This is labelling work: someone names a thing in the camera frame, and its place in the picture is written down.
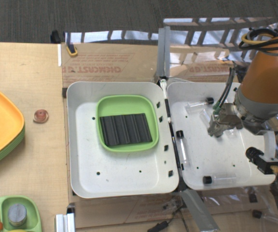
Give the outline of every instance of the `green compartment tray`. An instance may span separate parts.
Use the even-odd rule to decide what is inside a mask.
[[[15,203],[20,203],[27,209],[27,220],[19,227],[12,226],[8,221],[8,209]],[[3,224],[3,229],[0,232],[9,232],[18,229],[27,232],[42,232],[41,219],[37,206],[32,199],[26,196],[14,195],[0,197],[0,221]]]
[[[101,128],[101,117],[145,114],[152,140],[150,142],[107,146]],[[152,103],[141,95],[111,95],[99,100],[96,107],[98,136],[102,146],[115,152],[134,152],[153,148],[159,138],[157,118]]]

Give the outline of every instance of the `gray carpet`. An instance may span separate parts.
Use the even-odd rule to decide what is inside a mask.
[[[0,42],[49,43],[52,30],[158,32],[164,18],[278,17],[278,0],[0,0]]]

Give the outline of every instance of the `brown button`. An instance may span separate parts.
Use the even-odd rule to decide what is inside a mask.
[[[49,114],[44,109],[39,109],[34,114],[34,122],[36,123],[45,123],[49,118]]]

